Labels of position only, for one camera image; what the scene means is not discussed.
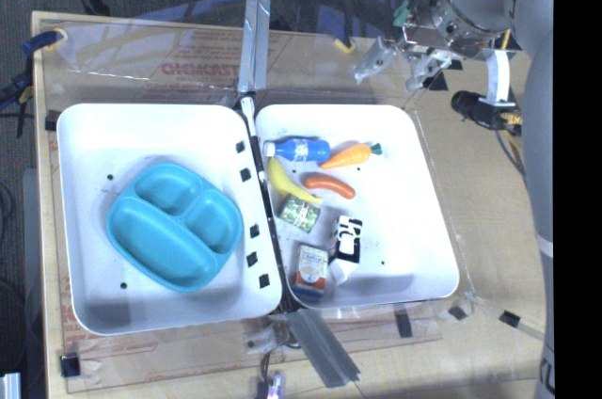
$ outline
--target clear plastic sheet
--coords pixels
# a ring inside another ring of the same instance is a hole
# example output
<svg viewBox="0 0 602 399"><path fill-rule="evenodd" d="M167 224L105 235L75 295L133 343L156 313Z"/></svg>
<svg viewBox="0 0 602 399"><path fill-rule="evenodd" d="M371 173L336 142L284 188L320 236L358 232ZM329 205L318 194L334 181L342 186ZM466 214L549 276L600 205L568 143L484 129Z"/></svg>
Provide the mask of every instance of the clear plastic sheet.
<svg viewBox="0 0 602 399"><path fill-rule="evenodd" d="M237 81L243 43L244 1L228 1L241 10L240 26L228 27L50 13L34 15L34 34L59 29L67 36L38 54L36 84L43 85L43 89L39 90L38 111L43 112L44 116L39 117L38 133L48 154L44 154L44 149L39 153L40 159L49 164L54 207L52 215L55 222L58 290L53 290L52 295L60 298L54 311L48 313L56 313L60 308L61 353L76 355L81 367L79 376L58 379L66 381L68 392L259 367L261 357L249 353L244 337L252 331L261 330L268 324L266 321L278 320L277 315L116 337L96 336L77 322L71 309L62 220L62 207L66 204L61 198L56 137L52 131L56 113L77 103L234 106L239 98ZM524 188L521 188L520 180L507 171L503 176L510 176L510 182L500 183L496 179L494 175L499 173L496 166L502 163L503 167L505 164L503 158L495 155L499 163L493 160L491 168L485 172L489 176L472 177L474 196L458 197L457 190L453 189L458 185L457 180L463 180L458 178L461 176L458 168L464 169L469 163L458 165L453 160L467 156L468 161L490 161L495 154L493 151L497 150L497 145L492 145L493 137L476 125L467 123L460 133L481 134L485 145L458 150L455 143L447 139L446 127L451 126L449 115L441 111L449 108L449 101L446 102L448 95L438 96L435 91L428 95L424 94L426 91L410 95L404 88L402 77L407 68L402 59L395 60L385 72L358 84L353 69L361 62L371 44L372 40L354 39L355 49L351 53L344 53L331 36L270 32L266 87L257 91L256 106L259 110L274 103L361 103L394 104L405 109L420 132L458 262L460 284L456 292L445 299L324 311L323 317L348 353L442 342L444 349L455 351L452 355L467 354L462 334L479 337L489 327L489 321L496 323L493 328L503 323L498 339L506 343L502 347L504 350L508 348L507 343L514 341L514 345L509 347L515 351L515 358L505 359L505 365L502 366L492 365L491 370L495 373L491 374L494 374L495 380L531 378L538 360L538 352L533 354L532 351L537 350L539 343L533 348L529 340L539 341L543 330L544 306L539 296L541 273L538 270L521 271L521 264L516 269L504 268L512 261L512 253L495 245L500 234L511 233L513 237L510 240L513 243L527 244L530 256L524 264L529 266L533 263L532 258L536 258L534 244L531 247L529 242L532 224L528 219L524 221L524 217L529 216L528 209L525 213L528 203ZM451 72L449 76L462 79L461 72ZM40 129L45 120L46 130ZM479 180L483 178L487 182L485 187L495 188L496 193L502 194L497 204L485 204L483 207L480 202L481 192L485 190ZM463 194L469 194L469 186L465 185L462 184L459 189ZM521 218L513 223L515 211L520 211ZM483 213L492 215L480 216ZM479 235L483 236L481 244ZM498 250L506 251L496 258ZM485 267L479 263L481 260L485 262ZM487 266L491 267L489 276L483 270ZM527 280L531 281L527 284L527 290L533 293L531 298L534 305L524 308L520 291ZM495 285L496 282L502 284L501 288ZM499 320L505 312L509 312L507 317L510 318L519 316L521 327ZM467 325L473 315L474 333ZM410 334L400 325L400 316L405 324L411 325ZM524 334L527 339L515 337L518 329L527 332ZM475 349L473 353L478 356L478 350ZM302 350L286 345L272 353L273 364L286 364L304 358ZM434 370L430 371L432 380L439 374L443 384L450 385L458 380L453 374L443 374L446 367L444 362L437 363L434 360L433 367ZM474 376L464 379L465 383L480 381L482 373L475 366ZM407 391L429 389L428 377L419 378L411 374L408 377L411 380L408 381ZM387 386L383 388L379 389L368 381L364 392L387 392Z"/></svg>

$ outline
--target plastic toy food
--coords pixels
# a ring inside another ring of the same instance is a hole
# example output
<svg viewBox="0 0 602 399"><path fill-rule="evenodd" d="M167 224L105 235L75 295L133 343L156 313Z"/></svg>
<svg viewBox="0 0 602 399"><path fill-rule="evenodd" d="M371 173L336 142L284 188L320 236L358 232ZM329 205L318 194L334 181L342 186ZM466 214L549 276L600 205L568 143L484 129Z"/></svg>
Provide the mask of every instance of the plastic toy food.
<svg viewBox="0 0 602 399"><path fill-rule="evenodd" d="M328 267L337 285L344 283L359 265L362 228L361 220L347 215L341 215L335 222L328 250Z"/></svg>
<svg viewBox="0 0 602 399"><path fill-rule="evenodd" d="M289 195L282 207L279 217L297 229L309 233L320 216L320 209L311 203Z"/></svg>
<svg viewBox="0 0 602 399"><path fill-rule="evenodd" d="M238 206L194 171L160 163L137 175L106 217L110 243L147 277L177 292L207 285L244 233Z"/></svg>
<svg viewBox="0 0 602 399"><path fill-rule="evenodd" d="M276 143L266 141L263 144L266 156L281 156L290 162L323 163L330 158L330 145L322 139L293 138Z"/></svg>
<svg viewBox="0 0 602 399"><path fill-rule="evenodd" d="M358 143L342 152L339 152L330 157L329 160L323 162L320 167L323 169L346 167L349 165L360 165L368 161L372 154L382 154L383 149L379 143L369 146L365 143Z"/></svg>
<svg viewBox="0 0 602 399"><path fill-rule="evenodd" d="M302 245L297 251L297 271L292 288L295 292L315 297L324 295L328 253L325 250Z"/></svg>
<svg viewBox="0 0 602 399"><path fill-rule="evenodd" d="M291 182L284 167L275 156L267 162L267 177L280 195L293 195L302 201L322 203L322 199L314 197L310 192Z"/></svg>
<svg viewBox="0 0 602 399"><path fill-rule="evenodd" d="M348 184L326 175L312 175L303 181L303 186L309 189L325 188L338 193L350 200L356 195L356 190Z"/></svg>

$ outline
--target metal bar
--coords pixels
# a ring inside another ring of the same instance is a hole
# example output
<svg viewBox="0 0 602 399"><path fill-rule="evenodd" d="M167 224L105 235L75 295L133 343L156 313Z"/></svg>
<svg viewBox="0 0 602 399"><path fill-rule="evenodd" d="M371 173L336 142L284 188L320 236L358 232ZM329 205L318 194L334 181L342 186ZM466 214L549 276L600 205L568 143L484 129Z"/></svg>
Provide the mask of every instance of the metal bar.
<svg viewBox="0 0 602 399"><path fill-rule="evenodd" d="M0 377L0 399L21 398L21 375L6 374Z"/></svg>
<svg viewBox="0 0 602 399"><path fill-rule="evenodd" d="M359 380L359 369L319 312L299 309L285 315L289 330L327 388L342 387Z"/></svg>
<svg viewBox="0 0 602 399"><path fill-rule="evenodd" d="M245 26L238 91L265 89L267 45L270 31L270 0L246 0Z"/></svg>

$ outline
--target blue plate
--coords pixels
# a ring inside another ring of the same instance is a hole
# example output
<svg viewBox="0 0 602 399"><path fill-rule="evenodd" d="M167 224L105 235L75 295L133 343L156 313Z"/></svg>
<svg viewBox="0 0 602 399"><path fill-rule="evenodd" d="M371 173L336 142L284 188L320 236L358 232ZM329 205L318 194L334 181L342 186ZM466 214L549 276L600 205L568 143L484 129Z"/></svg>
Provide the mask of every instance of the blue plate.
<svg viewBox="0 0 602 399"><path fill-rule="evenodd" d="M134 178L111 205L117 251L151 279L192 292L219 273L243 235L234 202L188 168L162 163Z"/></svg>

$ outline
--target metal bracket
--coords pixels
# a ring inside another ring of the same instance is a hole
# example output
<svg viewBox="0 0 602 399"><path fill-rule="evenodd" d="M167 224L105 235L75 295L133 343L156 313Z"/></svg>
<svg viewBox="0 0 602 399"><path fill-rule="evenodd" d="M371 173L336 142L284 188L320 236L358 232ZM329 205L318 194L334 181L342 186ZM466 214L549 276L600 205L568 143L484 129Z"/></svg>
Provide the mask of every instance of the metal bracket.
<svg viewBox="0 0 602 399"><path fill-rule="evenodd" d="M79 358L76 354L65 354L60 357L60 374L62 377L77 377L81 373Z"/></svg>
<svg viewBox="0 0 602 399"><path fill-rule="evenodd" d="M494 51L486 60L488 72L487 97L480 98L492 106L515 106L508 102L510 91L510 63L505 51Z"/></svg>
<svg viewBox="0 0 602 399"><path fill-rule="evenodd" d="M362 63L354 67L354 77L357 83L360 84L364 78L386 69L396 55L397 48L379 36L364 56Z"/></svg>
<svg viewBox="0 0 602 399"><path fill-rule="evenodd" d="M359 369L318 311L299 309L284 317L327 388L342 387L349 381L359 380Z"/></svg>
<svg viewBox="0 0 602 399"><path fill-rule="evenodd" d="M291 332L283 321L273 321L262 330L245 334L248 354L269 354L291 340Z"/></svg>

